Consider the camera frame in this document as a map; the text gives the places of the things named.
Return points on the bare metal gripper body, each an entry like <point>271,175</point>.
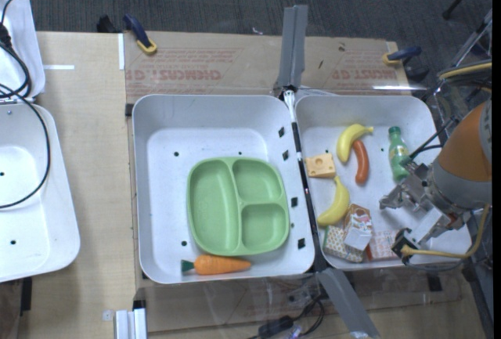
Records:
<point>422,188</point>

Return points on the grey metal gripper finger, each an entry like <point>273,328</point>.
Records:
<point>389,202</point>
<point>403,188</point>

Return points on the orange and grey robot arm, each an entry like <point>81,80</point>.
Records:
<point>466,149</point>

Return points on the white plastic tray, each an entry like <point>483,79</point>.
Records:
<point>164,188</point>
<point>375,196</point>

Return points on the green plastic bottle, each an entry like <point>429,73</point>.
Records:
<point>397,153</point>

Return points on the white and orange carton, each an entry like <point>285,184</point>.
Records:
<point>357,226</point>

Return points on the pink and orange packet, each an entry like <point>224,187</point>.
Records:
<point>381,245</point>

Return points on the orange sausage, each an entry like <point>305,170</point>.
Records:
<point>361,163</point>

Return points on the yellow banana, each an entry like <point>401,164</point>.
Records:
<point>338,208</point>
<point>345,141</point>

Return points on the orange patterned packet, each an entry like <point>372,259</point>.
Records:
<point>336,245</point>

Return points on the yellow cheese wedge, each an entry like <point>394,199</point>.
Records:
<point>320,166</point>

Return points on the green divided plate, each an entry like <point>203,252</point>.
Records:
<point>215,208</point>

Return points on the orange carrot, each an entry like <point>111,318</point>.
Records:
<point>219,265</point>

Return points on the brown cardboard board red print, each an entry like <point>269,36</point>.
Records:
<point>242,67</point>

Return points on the black cylinder on white bracket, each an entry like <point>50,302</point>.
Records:
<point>428,226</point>

